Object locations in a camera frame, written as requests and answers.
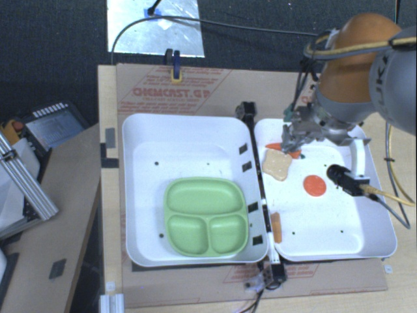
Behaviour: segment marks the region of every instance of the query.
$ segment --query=green tray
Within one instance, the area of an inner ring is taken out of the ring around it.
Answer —
[[[218,257],[236,254],[248,241],[248,214],[241,189],[211,177],[177,179],[164,196],[165,230],[180,254]]]

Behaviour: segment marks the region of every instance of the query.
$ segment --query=red circle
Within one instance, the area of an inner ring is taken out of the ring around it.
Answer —
[[[314,197],[322,196],[326,192],[325,181],[317,175],[309,175],[304,179],[304,189],[306,192]]]

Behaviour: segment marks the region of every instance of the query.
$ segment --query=silver metal plate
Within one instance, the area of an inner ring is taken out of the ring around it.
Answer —
[[[108,50],[129,23],[147,17],[156,0],[108,0]],[[198,18],[197,0],[162,0],[155,14]],[[117,42],[115,52],[164,55],[171,48],[183,57],[204,57],[198,22],[151,20],[132,26]]]

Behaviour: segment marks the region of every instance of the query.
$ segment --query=green plate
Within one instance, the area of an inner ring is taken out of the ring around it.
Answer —
[[[171,246],[186,256],[236,254],[248,241],[248,214],[241,189],[211,177],[177,179],[164,196],[164,219]]]

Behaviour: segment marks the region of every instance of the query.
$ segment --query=dark floor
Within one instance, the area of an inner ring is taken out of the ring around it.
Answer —
[[[318,33],[361,12],[394,17],[395,0],[197,0],[200,17],[252,27]],[[416,23],[416,0],[401,0],[399,24]],[[106,0],[0,0],[0,121],[33,106],[70,100],[98,121],[97,65],[109,64]],[[309,38],[202,25],[204,59],[184,65],[298,70]],[[161,57],[117,54],[116,61],[159,64]],[[98,225],[94,225],[73,312],[94,312]]]

